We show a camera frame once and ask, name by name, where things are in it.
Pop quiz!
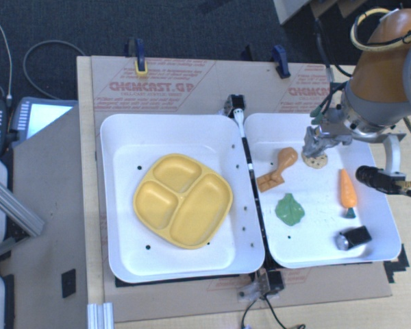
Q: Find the brown cardboard board red print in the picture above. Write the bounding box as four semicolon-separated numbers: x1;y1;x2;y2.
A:
90;56;393;324

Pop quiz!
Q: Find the white plastic tray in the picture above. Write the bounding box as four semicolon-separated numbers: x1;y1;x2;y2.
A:
99;113;266;284
242;112;403;269

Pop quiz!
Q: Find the tan chocolate chip biscuit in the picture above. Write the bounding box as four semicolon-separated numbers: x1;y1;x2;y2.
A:
301;151;329;170

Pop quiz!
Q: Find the green toy lettuce leaf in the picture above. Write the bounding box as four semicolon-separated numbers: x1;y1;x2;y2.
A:
274;193;306;227

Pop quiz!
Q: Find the orange toy carrot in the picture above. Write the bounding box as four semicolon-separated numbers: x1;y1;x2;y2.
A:
339;168;358;219

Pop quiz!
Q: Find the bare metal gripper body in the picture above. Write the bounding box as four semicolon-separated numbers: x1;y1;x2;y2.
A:
316;108;399;147

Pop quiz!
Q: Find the small black can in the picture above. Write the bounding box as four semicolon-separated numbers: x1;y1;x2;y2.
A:
335;225;373;252

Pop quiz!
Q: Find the thin black and white rod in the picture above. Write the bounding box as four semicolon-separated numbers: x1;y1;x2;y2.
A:
233;109;270;271

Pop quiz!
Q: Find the tan toy chicken drumstick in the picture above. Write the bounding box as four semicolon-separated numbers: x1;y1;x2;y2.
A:
275;147;299;181

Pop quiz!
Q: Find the orange-brown toy chocolate bar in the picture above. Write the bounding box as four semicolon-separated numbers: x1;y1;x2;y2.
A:
256;171;286;194

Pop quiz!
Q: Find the black cylinder on white bracket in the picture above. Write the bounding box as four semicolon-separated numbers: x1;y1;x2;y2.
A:
355;132;408;195

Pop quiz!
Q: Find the yellow divided plate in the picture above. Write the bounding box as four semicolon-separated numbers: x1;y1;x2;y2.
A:
132;153;234;250

